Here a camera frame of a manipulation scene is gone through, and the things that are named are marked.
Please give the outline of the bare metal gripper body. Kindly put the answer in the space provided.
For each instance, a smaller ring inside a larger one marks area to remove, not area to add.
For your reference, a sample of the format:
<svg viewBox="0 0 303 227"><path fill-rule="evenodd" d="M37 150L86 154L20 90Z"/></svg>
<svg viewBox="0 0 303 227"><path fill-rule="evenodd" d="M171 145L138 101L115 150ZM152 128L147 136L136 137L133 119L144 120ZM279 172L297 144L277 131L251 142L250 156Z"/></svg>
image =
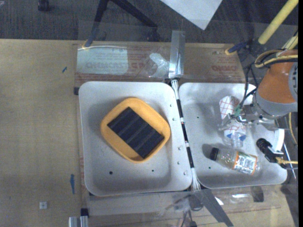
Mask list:
<svg viewBox="0 0 303 227"><path fill-rule="evenodd" d="M256 104L244 105L236 120L243 124L263 125L264 127L277 127L276 117L267 114Z"/></svg>

